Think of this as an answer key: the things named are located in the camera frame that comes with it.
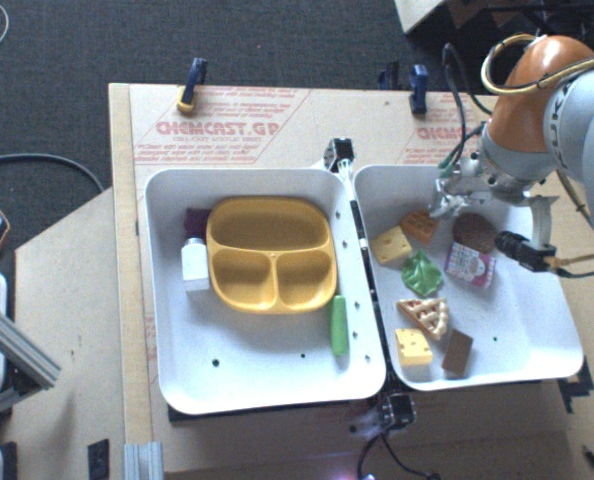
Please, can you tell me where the green lettuce leaf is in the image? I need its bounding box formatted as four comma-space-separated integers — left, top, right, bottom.
401, 249, 445, 299

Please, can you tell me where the purple block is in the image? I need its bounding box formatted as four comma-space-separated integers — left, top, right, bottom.
183, 207, 213, 235

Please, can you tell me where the brown chocolate bar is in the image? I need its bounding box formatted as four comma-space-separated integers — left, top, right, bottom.
441, 329, 475, 379

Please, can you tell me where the pink and white packet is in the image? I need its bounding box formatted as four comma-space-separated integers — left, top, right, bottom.
443, 241, 497, 290

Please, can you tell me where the brown round patty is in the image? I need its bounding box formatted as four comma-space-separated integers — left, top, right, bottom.
451, 212, 499, 255

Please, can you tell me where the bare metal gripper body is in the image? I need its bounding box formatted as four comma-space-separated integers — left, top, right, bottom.
434, 152, 527, 203

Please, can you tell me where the white bottle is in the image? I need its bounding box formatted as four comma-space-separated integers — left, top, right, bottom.
180, 237, 212, 293

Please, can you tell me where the white plastic tray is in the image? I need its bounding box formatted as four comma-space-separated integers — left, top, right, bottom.
144, 167, 387, 416
352, 163, 585, 392

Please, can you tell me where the yellow cheese wedge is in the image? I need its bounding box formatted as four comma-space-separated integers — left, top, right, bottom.
369, 225, 413, 265

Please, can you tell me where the green cylinder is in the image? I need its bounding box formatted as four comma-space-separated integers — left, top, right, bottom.
329, 294, 350, 357

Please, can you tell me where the yellow cheese block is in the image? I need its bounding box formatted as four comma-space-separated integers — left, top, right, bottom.
394, 327, 434, 368

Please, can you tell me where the orange waffle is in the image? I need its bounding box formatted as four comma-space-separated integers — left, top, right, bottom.
399, 209, 441, 245

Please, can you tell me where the brown cardboard board red print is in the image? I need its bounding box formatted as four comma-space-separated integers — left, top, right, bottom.
108, 82, 594, 475

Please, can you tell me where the pizza slice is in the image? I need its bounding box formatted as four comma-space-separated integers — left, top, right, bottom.
395, 296, 450, 342

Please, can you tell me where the black cylinder on white bracket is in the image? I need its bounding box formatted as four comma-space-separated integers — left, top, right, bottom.
494, 195, 561, 273

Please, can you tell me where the yellow divided plate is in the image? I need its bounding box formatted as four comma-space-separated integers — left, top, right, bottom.
205, 196, 339, 315

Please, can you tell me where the thin black and white rod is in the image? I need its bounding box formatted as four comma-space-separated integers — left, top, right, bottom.
345, 175, 394, 395

